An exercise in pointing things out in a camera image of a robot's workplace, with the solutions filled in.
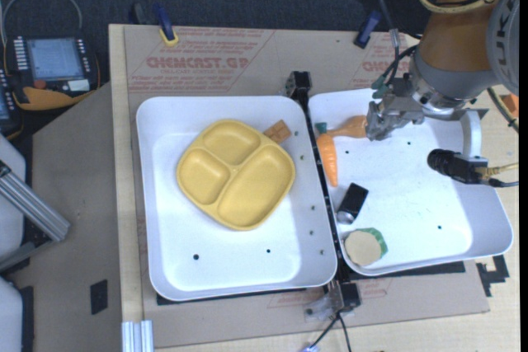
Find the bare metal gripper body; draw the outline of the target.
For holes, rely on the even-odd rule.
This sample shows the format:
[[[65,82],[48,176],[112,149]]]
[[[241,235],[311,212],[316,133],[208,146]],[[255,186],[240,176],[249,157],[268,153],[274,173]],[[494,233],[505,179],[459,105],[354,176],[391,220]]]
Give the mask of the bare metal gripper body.
[[[463,101],[440,93],[420,75],[405,73],[394,79],[378,104],[381,124],[421,124],[425,117],[443,119]]]

